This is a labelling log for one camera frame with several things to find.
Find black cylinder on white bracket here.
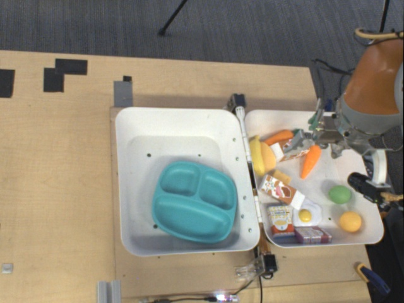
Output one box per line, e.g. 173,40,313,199
347,149,393,203

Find purple packet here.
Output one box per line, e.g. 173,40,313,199
294,226,333,246

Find green ball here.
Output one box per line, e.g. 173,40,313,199
328,184,352,205

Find yellow banana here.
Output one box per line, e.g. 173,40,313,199
249,134,266,177

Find yellow and red carton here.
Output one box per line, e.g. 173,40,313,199
266,203,297,244

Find brown and white milk carton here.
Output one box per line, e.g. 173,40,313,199
258,174,306,210

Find thin black and white rod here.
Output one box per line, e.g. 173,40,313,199
235,105,264,233

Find white and orange carton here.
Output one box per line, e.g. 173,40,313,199
269,138,312,163

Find yellow biscuit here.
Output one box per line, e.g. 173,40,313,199
272,169,293,186

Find orange ball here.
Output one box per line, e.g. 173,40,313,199
338,210,363,233

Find white fried egg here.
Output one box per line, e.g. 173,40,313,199
292,198,323,228

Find teal divided plate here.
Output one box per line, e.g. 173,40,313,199
151,160,239,245

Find black block with wires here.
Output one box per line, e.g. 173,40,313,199
228,93,247,110
263,253,280,280

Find orange carrot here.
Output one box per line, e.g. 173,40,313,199
300,144,323,180
263,128,301,146

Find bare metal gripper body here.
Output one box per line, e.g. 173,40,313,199
312,112,352,159

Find white plastic tray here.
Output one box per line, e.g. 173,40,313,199
114,107,261,258
244,109,386,249

